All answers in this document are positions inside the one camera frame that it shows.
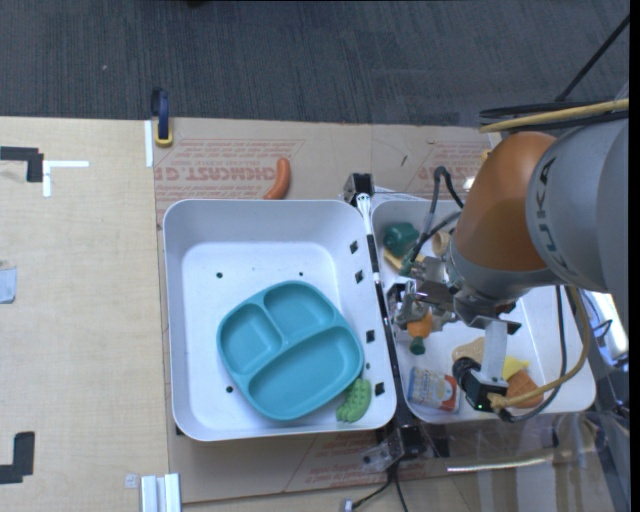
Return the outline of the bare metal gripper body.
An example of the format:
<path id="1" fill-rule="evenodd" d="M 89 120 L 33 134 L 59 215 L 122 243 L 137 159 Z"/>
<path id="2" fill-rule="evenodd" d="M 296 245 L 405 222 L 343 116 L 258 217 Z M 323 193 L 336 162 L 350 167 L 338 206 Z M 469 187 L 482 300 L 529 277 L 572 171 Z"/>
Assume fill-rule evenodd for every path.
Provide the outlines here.
<path id="1" fill-rule="evenodd" d="M 455 323 L 484 330 L 493 322 L 502 322 L 506 324 L 509 335 L 515 334 L 521 327 L 520 322 L 502 317 L 514 310 L 515 301 L 494 304 L 485 301 L 483 297 L 472 296 L 462 284 L 449 282 L 445 262 L 441 259 L 426 256 L 422 261 L 414 262 L 410 276 L 415 282 L 411 292 L 415 295 L 415 300 L 429 308 L 439 306 L 455 311 Z"/>

